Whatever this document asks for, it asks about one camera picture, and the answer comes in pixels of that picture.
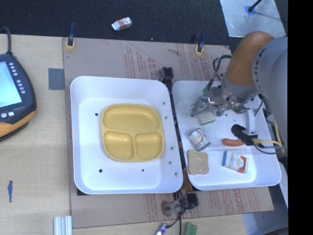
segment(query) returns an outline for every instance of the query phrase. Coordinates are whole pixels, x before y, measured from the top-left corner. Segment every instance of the wooden table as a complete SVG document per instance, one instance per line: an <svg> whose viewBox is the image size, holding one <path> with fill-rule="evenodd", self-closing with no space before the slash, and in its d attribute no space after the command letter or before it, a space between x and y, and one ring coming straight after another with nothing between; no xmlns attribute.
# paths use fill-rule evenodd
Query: wooden table
<svg viewBox="0 0 313 235"><path fill-rule="evenodd" d="M48 69L63 69L62 37L11 35L12 52L36 91L38 113L25 129L0 142L0 235L52 235L53 217L71 215L64 90L49 90ZM0 53L7 36L0 35ZM13 181L12 202L8 185ZM197 235L245 235L243 216L183 219ZM154 234L160 222L74 229L74 235ZM179 234L179 223L167 235Z"/></svg>

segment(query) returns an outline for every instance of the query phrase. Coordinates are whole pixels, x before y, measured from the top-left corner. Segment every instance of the yellow plate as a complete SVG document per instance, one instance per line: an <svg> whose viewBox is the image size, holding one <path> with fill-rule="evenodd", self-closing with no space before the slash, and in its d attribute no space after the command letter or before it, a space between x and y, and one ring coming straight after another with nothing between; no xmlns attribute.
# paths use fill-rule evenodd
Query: yellow plate
<svg viewBox="0 0 313 235"><path fill-rule="evenodd" d="M106 154L124 162L146 162L164 151L164 132L158 112L141 104L113 104L101 115Z"/></svg>

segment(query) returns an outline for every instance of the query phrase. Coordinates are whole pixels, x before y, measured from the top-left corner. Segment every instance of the green object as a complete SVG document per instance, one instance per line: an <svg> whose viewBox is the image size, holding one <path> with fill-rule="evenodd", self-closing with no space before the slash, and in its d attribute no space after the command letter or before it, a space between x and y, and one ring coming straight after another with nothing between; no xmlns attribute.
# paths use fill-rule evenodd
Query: green object
<svg viewBox="0 0 313 235"><path fill-rule="evenodd" d="M196 235L196 232L197 232L197 226L193 225L190 222L187 222L185 226L185 235Z"/></svg>

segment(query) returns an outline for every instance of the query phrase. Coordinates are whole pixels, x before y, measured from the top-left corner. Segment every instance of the white tray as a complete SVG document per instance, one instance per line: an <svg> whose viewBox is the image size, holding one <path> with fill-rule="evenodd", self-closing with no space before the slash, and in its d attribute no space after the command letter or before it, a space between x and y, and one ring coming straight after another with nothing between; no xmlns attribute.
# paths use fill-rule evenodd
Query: white tray
<svg viewBox="0 0 313 235"><path fill-rule="evenodd" d="M202 95L202 90L207 84L207 81L179 81L173 85L175 110L187 166L187 151L195 149L188 135L193 130L201 128L211 141L211 144L201 151L208 154L209 172L205 175L188 174L191 184L199 190L218 190L272 186L279 183L281 171L275 154L264 154L254 146L229 147L222 144L222 138L236 139L231 132L234 124L246 127L245 115L227 110L223 116L215 117L214 122L203 126L200 126L196 117L190 116L191 105ZM246 104L246 107L256 109L259 104L260 99L256 96L253 101ZM255 125L259 139L271 139L262 110L255 117ZM246 174L222 167L223 153L226 150L248 158ZM274 152L274 149L266 149L266 151Z"/></svg>
<svg viewBox="0 0 313 235"><path fill-rule="evenodd" d="M169 193L183 181L179 147L167 87L156 80L80 76L70 86L74 180L86 194ZM104 151L101 113L118 103L158 111L165 147L149 162L119 162Z"/></svg>

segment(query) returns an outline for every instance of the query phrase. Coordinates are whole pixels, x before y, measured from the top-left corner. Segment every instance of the black floor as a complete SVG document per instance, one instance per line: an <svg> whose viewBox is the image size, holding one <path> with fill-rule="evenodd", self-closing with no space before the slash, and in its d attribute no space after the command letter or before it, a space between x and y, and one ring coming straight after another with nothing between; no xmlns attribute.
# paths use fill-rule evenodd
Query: black floor
<svg viewBox="0 0 313 235"><path fill-rule="evenodd" d="M288 0L274 0L288 33ZM130 17L131 28L111 24ZM233 51L241 38L229 37L220 0L0 0L0 27L12 34L189 43L205 32L206 44Z"/></svg>

